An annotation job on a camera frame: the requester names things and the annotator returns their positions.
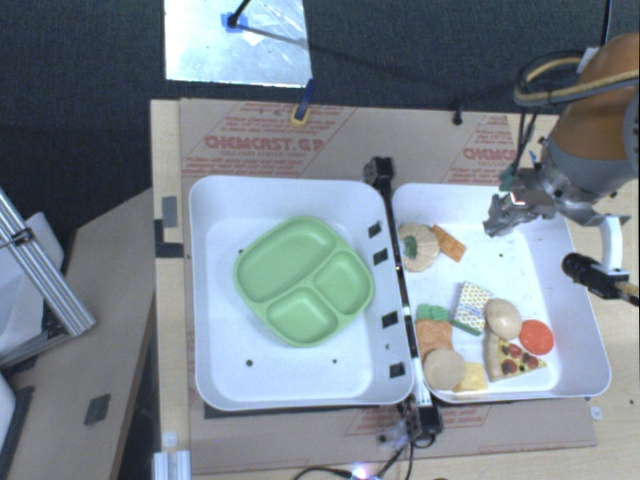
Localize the brown cardboard board, red print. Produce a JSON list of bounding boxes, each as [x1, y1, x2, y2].
[[178, 98, 599, 475]]

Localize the toy pizza slice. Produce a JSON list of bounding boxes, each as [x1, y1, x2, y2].
[[482, 335, 548, 384]]

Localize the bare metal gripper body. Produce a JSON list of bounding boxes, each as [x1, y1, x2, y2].
[[499, 176, 601, 227]]

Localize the white plastic tray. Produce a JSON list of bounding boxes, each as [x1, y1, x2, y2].
[[391, 182, 613, 405], [188, 174, 417, 413]]

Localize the thin black and white rod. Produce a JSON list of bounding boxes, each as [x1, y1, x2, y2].
[[377, 177, 432, 410]]

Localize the orange toy carrot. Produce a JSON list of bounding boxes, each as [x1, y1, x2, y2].
[[414, 303, 456, 364]]

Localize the red toy tomato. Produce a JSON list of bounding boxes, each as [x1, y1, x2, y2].
[[518, 319, 556, 356]]

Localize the beige toy pumpkin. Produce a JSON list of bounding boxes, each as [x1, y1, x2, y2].
[[397, 222, 442, 273]]

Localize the small patterned carton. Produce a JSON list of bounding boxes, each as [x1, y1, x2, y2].
[[450, 281, 494, 338]]

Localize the beige toy bread roll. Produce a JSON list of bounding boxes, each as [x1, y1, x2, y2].
[[483, 297, 523, 341]]

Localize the black cylinder on white bracket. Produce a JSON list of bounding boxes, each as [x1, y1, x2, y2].
[[560, 214, 639, 302]]

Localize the green divided plate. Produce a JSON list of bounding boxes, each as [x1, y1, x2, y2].
[[232, 215, 376, 349]]

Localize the round tan toy biscuit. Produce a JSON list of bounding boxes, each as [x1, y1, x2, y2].
[[423, 348, 467, 391]]

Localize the yellow toy cheese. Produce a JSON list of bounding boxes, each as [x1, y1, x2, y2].
[[453, 361, 489, 395]]

